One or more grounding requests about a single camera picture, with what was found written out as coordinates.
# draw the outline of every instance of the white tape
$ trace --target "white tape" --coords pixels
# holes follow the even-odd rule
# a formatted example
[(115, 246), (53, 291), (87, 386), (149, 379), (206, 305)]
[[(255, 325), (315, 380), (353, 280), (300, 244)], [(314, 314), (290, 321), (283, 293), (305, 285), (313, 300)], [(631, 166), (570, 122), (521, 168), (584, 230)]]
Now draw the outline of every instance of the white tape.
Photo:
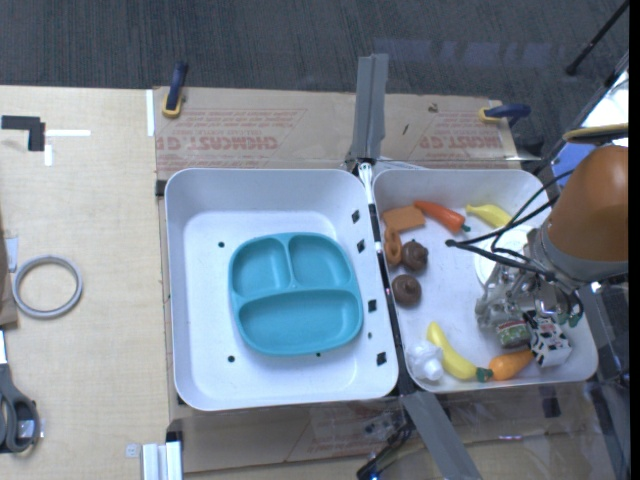
[(153, 91), (147, 89), (147, 135), (153, 137), (155, 130), (155, 117), (153, 115)]
[(44, 145), (44, 165), (51, 167), (53, 165), (53, 145)]
[(47, 137), (91, 137), (91, 130), (47, 130)]
[(8, 237), (4, 239), (5, 248), (7, 249), (7, 264), (9, 272), (12, 274), (18, 268), (18, 237)]

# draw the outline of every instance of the white tray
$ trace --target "white tray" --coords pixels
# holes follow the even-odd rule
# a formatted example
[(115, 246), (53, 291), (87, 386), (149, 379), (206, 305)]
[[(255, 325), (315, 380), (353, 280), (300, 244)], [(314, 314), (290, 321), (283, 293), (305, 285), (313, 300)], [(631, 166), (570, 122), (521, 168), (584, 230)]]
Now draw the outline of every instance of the white tray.
[[(414, 200), (440, 203), (465, 215), (467, 204), (493, 203), (510, 214), (515, 213), (526, 200), (541, 187), (533, 175), (519, 170), (405, 170), (381, 172), (374, 181), (373, 192), (378, 214), (391, 208), (413, 204)], [(540, 195), (529, 207), (533, 210), (547, 201)], [(527, 224), (539, 226), (548, 211)], [(472, 228), (466, 237), (472, 238), (492, 230), (474, 216), (466, 223)], [(496, 355), (504, 353), (495, 333), (481, 330), (474, 315), (476, 300), (483, 288), (476, 272), (476, 255), (472, 252), (449, 248), (445, 241), (464, 239), (465, 234), (453, 236), (438, 222), (427, 218), (425, 227), (401, 233), (402, 242), (415, 239), (429, 250), (426, 271), (418, 275), (423, 289), (419, 305), (411, 308), (397, 306), (402, 342), (405, 350), (414, 342), (426, 338), (432, 320), (444, 330), (453, 347), (476, 366), (487, 367)], [(408, 273), (403, 267), (390, 268), (390, 278)], [(438, 382), (414, 378), (423, 389), (447, 393), (496, 387), (542, 384), (549, 382), (580, 381), (589, 378), (598, 365), (598, 354), (586, 317), (575, 328), (563, 330), (573, 351), (561, 366), (541, 368), (531, 363), (515, 378), (508, 381), (460, 381), (445, 373)]]
[[(188, 405), (214, 411), (360, 400), (394, 388), (395, 346), (356, 177), (340, 170), (187, 169), (169, 180), (165, 205), (174, 378)], [(342, 347), (273, 357), (250, 348), (238, 332), (228, 293), (233, 252), (246, 240), (289, 232), (322, 233), (351, 261), (364, 322)]]

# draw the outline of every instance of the blue clamp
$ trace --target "blue clamp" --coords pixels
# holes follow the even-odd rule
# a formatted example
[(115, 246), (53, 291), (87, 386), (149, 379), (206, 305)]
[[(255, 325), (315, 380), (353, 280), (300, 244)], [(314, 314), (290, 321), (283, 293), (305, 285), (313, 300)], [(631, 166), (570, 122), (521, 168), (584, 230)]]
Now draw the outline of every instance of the blue clamp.
[(182, 110), (182, 86), (187, 76), (188, 66), (185, 62), (178, 61), (173, 68), (171, 87), (162, 104), (162, 115), (169, 118), (178, 117)]
[(531, 114), (531, 107), (521, 103), (500, 105), (499, 107), (484, 107), (478, 111), (483, 123), (498, 123), (503, 117), (509, 118), (509, 126), (513, 127), (519, 119)]

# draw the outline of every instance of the gray carpet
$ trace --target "gray carpet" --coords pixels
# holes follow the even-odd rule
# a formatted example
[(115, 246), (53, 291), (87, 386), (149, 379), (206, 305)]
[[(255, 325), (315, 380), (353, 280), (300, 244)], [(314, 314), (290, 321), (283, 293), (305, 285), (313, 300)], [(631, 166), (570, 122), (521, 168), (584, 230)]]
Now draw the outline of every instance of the gray carpet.
[(0, 0), (0, 84), (149, 88), (182, 59), (191, 86), (354, 91), (387, 52), (388, 93), (525, 103), (544, 154), (628, 51), (626, 11), (564, 72), (623, 1)]

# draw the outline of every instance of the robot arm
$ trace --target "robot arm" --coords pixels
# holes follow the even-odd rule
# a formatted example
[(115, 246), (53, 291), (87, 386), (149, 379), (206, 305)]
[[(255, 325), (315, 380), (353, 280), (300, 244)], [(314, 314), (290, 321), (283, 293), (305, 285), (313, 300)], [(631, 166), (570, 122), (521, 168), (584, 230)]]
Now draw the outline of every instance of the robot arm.
[(581, 316), (578, 288), (628, 273), (628, 198), (628, 148), (594, 149), (576, 167), (543, 225), (528, 234), (524, 255), (550, 275), (496, 264), (476, 302), (478, 324), (496, 329), (505, 348), (533, 347), (534, 341), (547, 346), (541, 328), (567, 320), (575, 325)]

